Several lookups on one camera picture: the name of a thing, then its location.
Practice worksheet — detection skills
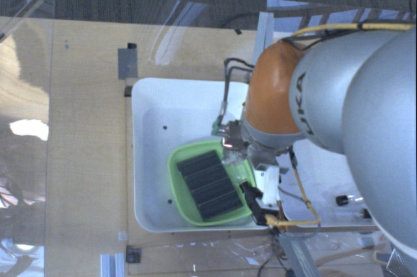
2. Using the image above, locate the black ribbed rectangular block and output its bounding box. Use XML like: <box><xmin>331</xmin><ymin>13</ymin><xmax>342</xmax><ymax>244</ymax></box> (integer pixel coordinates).
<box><xmin>176</xmin><ymin>149</ymin><xmax>244</xmax><ymax>222</ymax></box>

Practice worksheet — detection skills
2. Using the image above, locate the clear bottle with black cap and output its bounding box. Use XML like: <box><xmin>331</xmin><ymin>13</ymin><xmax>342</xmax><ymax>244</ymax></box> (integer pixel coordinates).
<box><xmin>336</xmin><ymin>194</ymin><xmax>364</xmax><ymax>207</ymax></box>

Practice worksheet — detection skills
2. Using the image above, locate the green divided plate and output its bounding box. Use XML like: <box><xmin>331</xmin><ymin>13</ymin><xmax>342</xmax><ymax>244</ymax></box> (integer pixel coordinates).
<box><xmin>167</xmin><ymin>139</ymin><xmax>259</xmax><ymax>227</ymax></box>

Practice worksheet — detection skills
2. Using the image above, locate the black cylinder on white bracket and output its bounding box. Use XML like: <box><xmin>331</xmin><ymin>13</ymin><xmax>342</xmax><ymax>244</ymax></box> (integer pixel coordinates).
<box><xmin>239</xmin><ymin>164</ymin><xmax>281</xmax><ymax>226</ymax></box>

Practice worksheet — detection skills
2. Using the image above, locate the white plastic tray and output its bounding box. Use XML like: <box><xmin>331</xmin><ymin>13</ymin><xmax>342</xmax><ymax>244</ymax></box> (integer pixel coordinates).
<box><xmin>130</xmin><ymin>77</ymin><xmax>272</xmax><ymax>234</ymax></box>
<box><xmin>276</xmin><ymin>138</ymin><xmax>381</xmax><ymax>228</ymax></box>

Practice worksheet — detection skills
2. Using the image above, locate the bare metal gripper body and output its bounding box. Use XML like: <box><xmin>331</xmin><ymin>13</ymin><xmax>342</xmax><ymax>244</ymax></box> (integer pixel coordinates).
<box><xmin>220</xmin><ymin>120</ymin><xmax>281</xmax><ymax>173</ymax></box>

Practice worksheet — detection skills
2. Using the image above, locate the clear plastic bottle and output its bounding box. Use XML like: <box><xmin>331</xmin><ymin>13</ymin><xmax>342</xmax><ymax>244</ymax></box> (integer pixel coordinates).
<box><xmin>222</xmin><ymin>150</ymin><xmax>255</xmax><ymax>184</ymax></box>

